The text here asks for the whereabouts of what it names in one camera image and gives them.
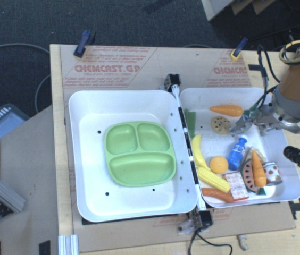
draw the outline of banana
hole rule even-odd
[[[207,163],[201,153],[201,135],[197,134],[191,139],[191,147],[193,149],[193,156],[194,161],[197,166],[207,168],[210,170],[210,168],[207,166]]]

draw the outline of blue container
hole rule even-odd
[[[236,145],[234,145],[233,149],[231,150],[229,157],[227,159],[228,161],[228,169],[229,170],[237,170],[240,167],[240,163],[242,159],[244,158],[246,148],[245,144],[247,142],[248,138],[245,135],[242,135],[239,138],[239,141]]]

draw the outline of can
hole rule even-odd
[[[267,184],[266,186],[273,186],[280,184],[282,182],[281,175],[279,173],[279,169],[277,163],[274,161],[270,161],[263,165],[263,169],[265,170]]]

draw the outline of orange fruit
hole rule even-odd
[[[228,161],[225,157],[215,156],[210,160],[209,167],[215,174],[222,174],[228,170]]]

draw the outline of cookie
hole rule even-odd
[[[230,122],[223,116],[217,116],[211,119],[210,126],[213,131],[219,135],[225,135],[230,133]]]

